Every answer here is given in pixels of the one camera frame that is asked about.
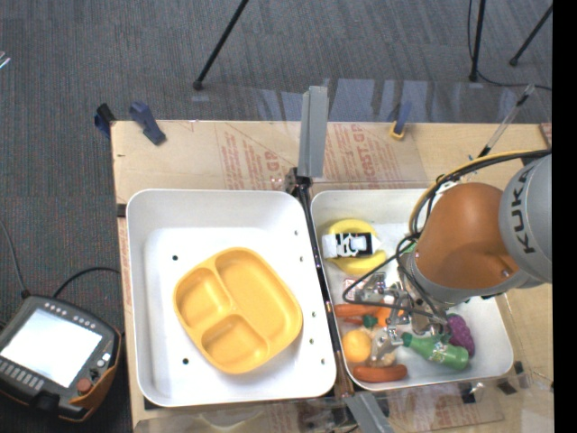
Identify purple grapes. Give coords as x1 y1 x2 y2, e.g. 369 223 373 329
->
444 312 477 358

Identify yellow banana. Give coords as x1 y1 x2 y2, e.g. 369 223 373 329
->
324 217 388 276

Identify black and white carton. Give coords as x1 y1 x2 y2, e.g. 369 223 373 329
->
321 231 382 260

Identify green bottle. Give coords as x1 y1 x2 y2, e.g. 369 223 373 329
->
400 331 471 372

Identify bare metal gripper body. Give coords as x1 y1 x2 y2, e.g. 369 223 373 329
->
388 286 447 337

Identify orange carrot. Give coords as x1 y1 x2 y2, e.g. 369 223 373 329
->
333 303 385 329

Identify brown cardboard board red print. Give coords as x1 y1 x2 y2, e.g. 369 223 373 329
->
110 119 554 433

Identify black block with thin wires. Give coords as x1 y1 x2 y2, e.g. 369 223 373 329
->
284 167 313 192

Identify red sausage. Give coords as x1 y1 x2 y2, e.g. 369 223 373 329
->
352 363 409 384

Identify white plastic tray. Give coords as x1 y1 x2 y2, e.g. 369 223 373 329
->
309 189 516 392
125 189 338 409

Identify yellow orange ball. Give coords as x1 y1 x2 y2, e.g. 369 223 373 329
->
341 329 373 364

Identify yellow divided plate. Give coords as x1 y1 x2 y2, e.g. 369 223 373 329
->
172 246 304 375

